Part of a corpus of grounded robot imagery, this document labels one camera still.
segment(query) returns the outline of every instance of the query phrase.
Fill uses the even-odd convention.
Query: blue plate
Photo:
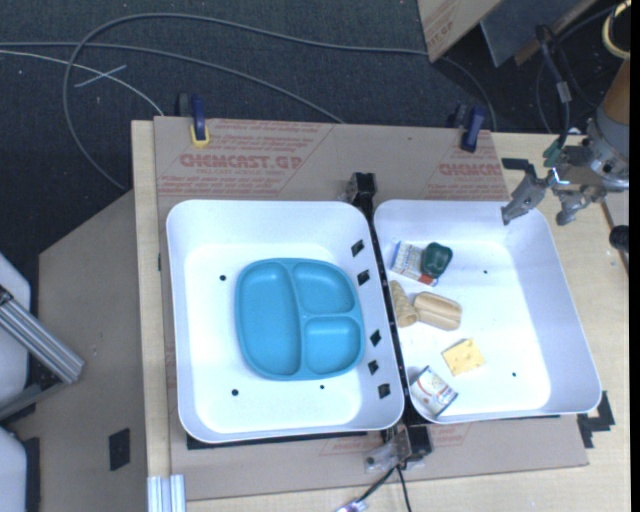
[[[278,380],[335,377],[362,359],[364,326],[349,277],[330,263],[274,258],[245,267],[236,331],[251,368]]]

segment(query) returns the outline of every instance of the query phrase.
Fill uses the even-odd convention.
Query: white tray
[[[18,439],[0,427],[0,496],[2,512],[24,512],[27,495],[27,454]]]
[[[169,213],[167,240],[178,409],[193,437],[218,443],[382,430],[397,423],[403,390],[360,211],[337,201],[189,200]],[[354,256],[358,242],[363,248]],[[328,379],[277,381],[245,363],[234,322],[237,277],[254,261],[283,257],[327,261],[352,279],[365,326],[364,357],[353,370]],[[360,285],[363,271],[369,279]]]
[[[431,291],[462,306],[443,331],[418,322],[399,328],[409,382],[431,365],[459,396],[435,423],[586,412],[601,389],[546,220],[537,210],[504,226],[501,203],[388,201],[375,212],[387,278],[410,299]],[[435,287],[390,271],[399,241],[438,242],[453,259]],[[473,338],[486,364],[454,377],[441,352]]]

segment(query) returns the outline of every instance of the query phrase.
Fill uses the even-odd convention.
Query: table
[[[492,135],[498,155],[527,158],[542,168],[552,137]],[[132,124],[140,324],[144,382],[147,472],[172,473],[169,447],[159,234],[154,169],[153,123]],[[505,173],[513,190],[518,172]],[[590,464],[581,468],[511,473],[408,483],[413,510],[630,510],[628,273],[608,244],[611,226],[597,205],[580,212],[568,226],[555,225],[559,204],[548,196],[539,206],[547,217],[567,281],[587,334],[602,387],[608,392],[616,425],[596,434]],[[363,492],[362,487],[193,501],[190,511],[335,510]],[[390,483],[368,500],[371,510],[402,510],[401,487]]]

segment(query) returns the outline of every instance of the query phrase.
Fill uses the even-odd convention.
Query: yellow cheese slice
[[[473,338],[463,340],[442,352],[451,373],[456,376],[485,363],[484,356]]]

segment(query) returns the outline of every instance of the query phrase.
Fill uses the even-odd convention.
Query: white cable
[[[611,40],[611,24],[615,21],[615,19],[620,16],[625,10],[631,8],[631,0],[625,0],[618,4],[618,6],[607,16],[604,20],[604,24],[602,25],[602,44],[604,44],[605,48],[609,50],[612,55],[616,57],[626,60],[631,58],[631,50],[625,51],[622,48],[618,47]]]
[[[40,55],[38,53],[28,53],[28,52],[16,52],[13,50],[2,50],[0,49],[0,53],[1,54],[6,54],[6,55],[16,55],[18,57],[32,57],[35,59],[41,59],[41,60],[46,60],[48,62],[55,62],[57,64],[63,64],[63,65],[68,65],[69,62],[66,60],[62,60],[62,59],[56,59],[54,57],[49,57],[48,55]],[[102,78],[108,78],[109,80],[113,80],[114,82],[122,85],[123,87],[126,87],[127,89],[129,89],[131,92],[137,94],[138,96],[140,96],[143,100],[145,100],[147,103],[149,103],[157,112],[158,114],[160,114],[161,116],[164,116],[164,112],[162,112],[162,109],[153,102],[153,100],[151,98],[149,98],[146,94],[144,94],[142,91],[136,89],[135,87],[133,87],[131,84],[128,84],[127,82],[120,80],[119,78],[116,78],[115,76],[111,76],[107,73],[103,73],[102,71],[98,71],[97,69],[93,69],[93,68],[89,68],[87,66],[83,66],[81,64],[74,64],[73,65],[76,68],[79,69],[84,69],[85,71],[89,71],[91,73],[94,73]]]
[[[316,41],[309,41],[306,39],[301,39],[301,38],[296,38],[296,37],[292,37],[292,36],[287,36],[287,35],[283,35],[283,34],[278,34],[275,32],[271,32],[271,31],[267,31],[267,30],[263,30],[263,29],[257,29],[254,27],[248,27],[246,25],[241,25],[239,23],[234,23],[234,22],[229,22],[229,21],[225,21],[225,20],[220,20],[217,18],[208,18],[208,17],[203,17],[203,16],[195,16],[195,15],[189,15],[189,14],[179,14],[179,13],[143,13],[143,14],[136,14],[136,15],[132,15],[132,16],[125,16],[122,18],[117,18],[114,20],[111,20],[103,25],[101,25],[100,27],[94,29],[93,31],[91,31],[89,34],[87,34],[84,39],[82,41],[80,41],[79,43],[76,44],[72,44],[71,46],[74,46],[75,49],[71,55],[71,57],[69,58],[69,60],[66,63],[67,69],[65,71],[64,74],[64,79],[63,79],[63,85],[62,85],[62,108],[64,111],[64,116],[65,119],[67,121],[67,125],[69,128],[69,132],[71,133],[71,136],[73,137],[74,141],[76,142],[76,145],[78,146],[78,148],[80,149],[80,151],[82,152],[82,154],[85,156],[85,158],[89,161],[89,163],[92,164],[92,166],[100,173],[102,174],[108,181],[110,181],[113,185],[115,185],[117,188],[121,189],[121,190],[126,190],[126,188],[119,182],[117,182],[116,180],[114,180],[89,154],[89,152],[85,149],[84,145],[82,144],[80,138],[78,137],[78,134],[75,131],[73,122],[71,120],[71,115],[69,112],[69,100],[68,100],[68,86],[69,86],[69,77],[70,77],[70,73],[71,73],[71,69],[74,66],[77,66],[76,64],[76,59],[78,58],[79,53],[82,51],[83,48],[85,47],[90,47],[90,46],[95,46],[95,47],[99,47],[99,46],[111,46],[111,47],[119,47],[122,49],[125,49],[124,46],[121,45],[98,45],[98,44],[93,44],[90,43],[90,41],[97,36],[98,34],[105,32],[117,25],[123,24],[125,22],[130,22],[130,21],[134,21],[134,20],[146,20],[146,19],[153,19],[153,18],[164,18],[164,19],[185,19],[185,20],[195,20],[195,21],[203,21],[203,22],[209,22],[209,23],[218,23],[221,25],[227,25],[230,27],[234,27],[234,28],[238,28],[238,29],[242,29],[242,30],[248,30],[250,32],[254,32],[254,33],[258,33],[258,34],[262,34],[262,35],[266,35],[266,36],[270,36],[270,37],[276,37],[276,38],[280,38],[286,41],[292,41],[292,42],[296,42],[296,43],[301,43],[301,44],[307,44],[307,45],[312,45],[312,46],[318,46],[321,48],[329,48],[329,49],[335,49],[335,50],[348,50],[348,51],[359,51],[359,52],[372,52],[372,53],[400,53],[400,54],[411,54],[411,55],[421,55],[421,56],[427,56],[427,52],[424,51],[420,51],[420,50],[409,50],[409,49],[399,49],[399,48],[368,48],[368,47],[357,47],[357,46],[343,46],[343,45],[336,45],[336,44],[331,44],[331,43],[321,43],[321,42],[316,42]],[[56,45],[60,45],[60,46],[67,46],[67,43],[37,43],[37,42],[32,42],[32,43],[7,43],[7,42],[0,42],[0,47],[4,46],[56,46]],[[256,83],[260,83],[264,86],[267,86],[271,89],[277,90],[283,94],[286,94],[290,97],[293,97],[294,99],[322,112],[323,114],[327,115],[328,117],[332,118],[334,121],[339,122],[339,123],[343,123],[344,121],[342,121],[341,119],[337,118],[336,116],[334,116],[333,114],[331,114],[330,112],[318,107],[317,105],[314,105],[313,103],[309,102],[308,100],[305,100],[304,98],[294,95],[293,93],[290,93],[289,91],[286,91],[285,89],[282,89],[278,86],[275,86],[274,84],[271,84],[269,82],[266,82],[264,80],[260,80],[257,79],[255,77],[251,77],[249,75],[246,75],[244,73],[229,69],[229,68],[225,68],[223,66],[217,66],[214,65],[212,63],[209,62],[205,62],[205,61],[201,61],[199,59],[193,59],[193,58],[188,58],[186,56],[182,56],[182,55],[175,55],[175,54],[171,54],[169,52],[163,52],[163,51],[159,51],[159,50],[151,50],[151,49],[147,49],[147,48],[133,48],[133,47],[128,47],[126,49],[129,50],[136,50],[136,51],[146,51],[148,53],[156,53],[159,55],[164,55],[167,57],[172,57],[172,58],[179,58],[183,61],[188,61],[188,62],[193,62],[196,64],[201,64],[201,65],[205,65],[205,66],[209,66],[212,68],[216,68],[219,69],[221,71],[225,71],[228,73],[232,73],[238,76],[242,76],[244,78],[247,78],[249,80],[252,80]],[[453,65],[454,67],[456,67],[457,69],[463,71],[474,83],[474,85],[476,87],[478,87],[478,89],[480,90],[482,96],[484,97],[485,101],[487,102],[487,106],[489,109],[489,112],[491,114],[492,117],[492,122],[493,122],[493,127],[494,127],[494,131],[497,131],[497,126],[496,126],[496,118],[495,118],[495,113],[493,111],[493,107],[491,105],[491,102],[489,101],[489,98],[487,96],[487,94],[485,93],[485,91],[483,90],[482,86],[480,85],[480,83],[473,77],[473,75],[471,75],[468,71],[466,71],[461,65],[457,64],[456,62],[453,62],[445,57],[442,57],[441,60]]]

